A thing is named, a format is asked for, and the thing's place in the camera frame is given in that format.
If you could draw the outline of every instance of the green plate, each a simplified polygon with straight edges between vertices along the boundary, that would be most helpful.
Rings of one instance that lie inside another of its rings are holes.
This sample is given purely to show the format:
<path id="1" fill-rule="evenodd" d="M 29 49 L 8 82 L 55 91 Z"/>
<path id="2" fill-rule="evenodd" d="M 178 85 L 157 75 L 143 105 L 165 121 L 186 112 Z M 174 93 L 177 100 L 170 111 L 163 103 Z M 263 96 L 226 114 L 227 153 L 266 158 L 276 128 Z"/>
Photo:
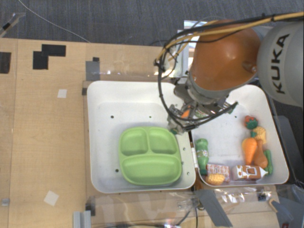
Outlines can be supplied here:
<path id="1" fill-rule="evenodd" d="M 165 128 L 135 127 L 122 133 L 119 162 L 124 178 L 135 185 L 164 185 L 181 176 L 181 153 Z"/>

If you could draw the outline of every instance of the toy corn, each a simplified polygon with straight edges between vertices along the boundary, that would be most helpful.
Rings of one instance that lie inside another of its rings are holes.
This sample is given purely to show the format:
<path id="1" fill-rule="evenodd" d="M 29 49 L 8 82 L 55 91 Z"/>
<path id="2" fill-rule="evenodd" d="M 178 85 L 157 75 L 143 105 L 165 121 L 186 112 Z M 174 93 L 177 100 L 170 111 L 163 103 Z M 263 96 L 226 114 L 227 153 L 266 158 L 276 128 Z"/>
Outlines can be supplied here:
<path id="1" fill-rule="evenodd" d="M 255 140 L 263 140 L 263 144 L 266 143 L 266 130 L 258 126 L 251 131 L 251 136 L 255 138 Z"/>
<path id="2" fill-rule="evenodd" d="M 209 176 L 207 176 L 205 179 L 207 183 L 214 186 L 219 186 L 220 184 L 223 183 L 224 180 L 225 180 L 225 176 L 219 173 L 209 174 Z"/>

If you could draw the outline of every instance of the orange object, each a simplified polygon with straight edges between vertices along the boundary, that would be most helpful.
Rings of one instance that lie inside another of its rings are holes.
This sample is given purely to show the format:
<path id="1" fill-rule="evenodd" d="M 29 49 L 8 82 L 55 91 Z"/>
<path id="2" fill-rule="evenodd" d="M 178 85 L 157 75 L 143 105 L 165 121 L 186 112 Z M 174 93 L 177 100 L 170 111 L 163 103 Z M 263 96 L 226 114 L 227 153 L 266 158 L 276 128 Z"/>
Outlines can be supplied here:
<path id="1" fill-rule="evenodd" d="M 255 156 L 253 158 L 254 165 L 258 165 L 259 167 L 262 167 L 265 169 L 268 165 L 267 157 L 264 155 L 263 152 L 263 140 L 257 140 L 257 149 Z"/>
<path id="2" fill-rule="evenodd" d="M 215 22 L 225 23 L 230 20 Z M 227 29 L 229 25 L 206 31 Z M 249 81 L 255 75 L 260 39 L 253 29 L 245 29 L 227 36 L 228 33 L 201 36 L 194 51 L 191 73 L 195 83 L 206 90 L 225 90 Z"/>
<path id="3" fill-rule="evenodd" d="M 223 174 L 215 173 L 210 174 L 206 177 L 205 181 L 206 183 L 209 183 L 210 185 L 219 186 L 223 183 L 225 180 L 225 176 Z"/>
<path id="4" fill-rule="evenodd" d="M 190 115 L 190 109 L 186 110 L 182 115 L 181 118 L 187 118 Z"/>
<path id="5" fill-rule="evenodd" d="M 253 121 L 253 120 L 255 120 L 255 118 L 252 116 L 248 116 L 248 115 L 245 116 L 245 123 L 244 123 L 245 127 L 246 127 L 246 123 L 248 123 L 250 120 Z"/>
<path id="6" fill-rule="evenodd" d="M 246 138 L 242 142 L 242 148 L 245 153 L 245 163 L 250 165 L 257 150 L 257 141 L 254 138 Z"/>

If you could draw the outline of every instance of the orange carrot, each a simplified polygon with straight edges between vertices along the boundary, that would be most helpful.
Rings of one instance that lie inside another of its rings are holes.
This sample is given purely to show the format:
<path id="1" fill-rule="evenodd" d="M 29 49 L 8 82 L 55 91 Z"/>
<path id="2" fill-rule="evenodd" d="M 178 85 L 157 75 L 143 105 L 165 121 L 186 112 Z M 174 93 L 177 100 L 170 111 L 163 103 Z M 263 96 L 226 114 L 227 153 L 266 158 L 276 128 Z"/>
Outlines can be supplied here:
<path id="1" fill-rule="evenodd" d="M 256 150 L 256 154 L 253 158 L 253 163 L 254 163 L 254 165 L 257 165 L 264 169 L 268 165 L 268 160 L 267 160 L 267 157 L 263 153 L 262 146 L 263 146 L 263 140 L 261 140 L 261 139 L 257 140 L 257 150 Z"/>
<path id="2" fill-rule="evenodd" d="M 246 138 L 242 142 L 242 148 L 245 152 L 245 164 L 250 165 L 257 150 L 257 141 L 254 138 Z"/>

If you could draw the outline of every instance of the white tray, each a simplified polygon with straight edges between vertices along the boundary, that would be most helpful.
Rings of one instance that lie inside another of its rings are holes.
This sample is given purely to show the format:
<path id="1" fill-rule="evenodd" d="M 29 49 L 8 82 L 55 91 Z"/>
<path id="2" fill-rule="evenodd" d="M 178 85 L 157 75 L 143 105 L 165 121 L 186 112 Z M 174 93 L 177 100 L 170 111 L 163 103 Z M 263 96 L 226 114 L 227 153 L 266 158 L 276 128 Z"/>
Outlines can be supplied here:
<path id="1" fill-rule="evenodd" d="M 259 87 L 245 85 L 232 91 L 227 101 L 231 104 L 238 101 L 239 104 L 232 114 L 223 114 L 191 131 L 193 141 L 199 138 L 208 140 L 210 164 L 229 167 L 245 165 L 241 144 L 245 138 L 250 137 L 250 130 L 244 126 L 244 119 L 246 115 L 254 116 L 258 124 L 266 129 L 267 143 L 263 145 L 263 148 L 271 151 L 273 173 L 257 182 L 231 181 L 224 182 L 221 187 L 285 183 L 288 180 L 289 171 L 265 93 Z"/>
<path id="2" fill-rule="evenodd" d="M 173 93 L 174 85 L 162 83 L 168 105 L 181 106 Z M 91 180 L 103 193 L 151 190 L 181 190 L 191 187 L 195 170 L 188 133 L 177 135 L 182 173 L 174 183 L 138 186 L 127 182 L 119 167 L 118 145 L 121 133 L 131 127 L 167 127 L 167 113 L 159 98 L 157 83 L 95 81 L 87 91 Z"/>

